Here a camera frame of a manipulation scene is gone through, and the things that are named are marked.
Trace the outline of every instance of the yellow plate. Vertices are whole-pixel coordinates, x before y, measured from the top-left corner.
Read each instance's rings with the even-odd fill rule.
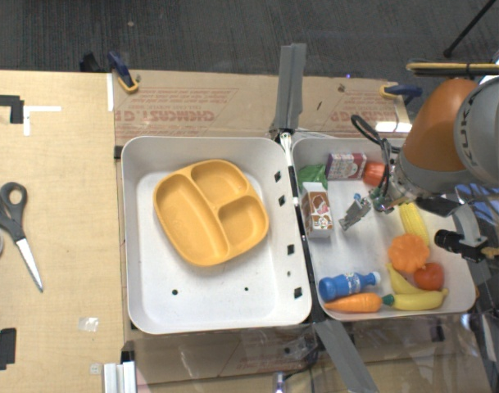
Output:
[[[226,160],[205,160],[169,174],[152,198],[167,237],[191,264],[211,266],[241,255],[269,228],[255,189]]]

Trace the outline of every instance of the small bottle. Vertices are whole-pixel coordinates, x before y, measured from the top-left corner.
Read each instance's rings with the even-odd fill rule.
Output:
[[[366,285],[380,283],[380,274],[371,272],[367,275],[359,273],[343,273],[333,278],[322,278],[318,283],[318,291],[324,302],[332,301],[339,297],[349,296],[361,292]]]

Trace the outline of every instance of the cardboard sheet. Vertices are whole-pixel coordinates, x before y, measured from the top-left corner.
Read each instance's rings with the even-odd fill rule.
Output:
[[[140,80],[128,94],[114,76],[116,145],[140,135],[268,137],[278,76],[132,70]],[[304,77],[299,126],[339,137],[359,137],[350,118],[395,132],[409,124],[402,97],[385,99],[381,79]]]

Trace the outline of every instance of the toy tomato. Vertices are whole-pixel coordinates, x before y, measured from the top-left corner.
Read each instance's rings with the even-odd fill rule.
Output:
[[[436,262],[428,262],[413,274],[413,280],[422,290],[440,290],[444,285],[444,268]]]

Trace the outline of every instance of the hole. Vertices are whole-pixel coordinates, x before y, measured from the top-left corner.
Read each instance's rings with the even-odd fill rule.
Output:
[[[12,202],[13,204],[19,204],[21,202],[22,198],[22,193],[19,189],[12,189],[12,191],[9,192],[9,201]]]

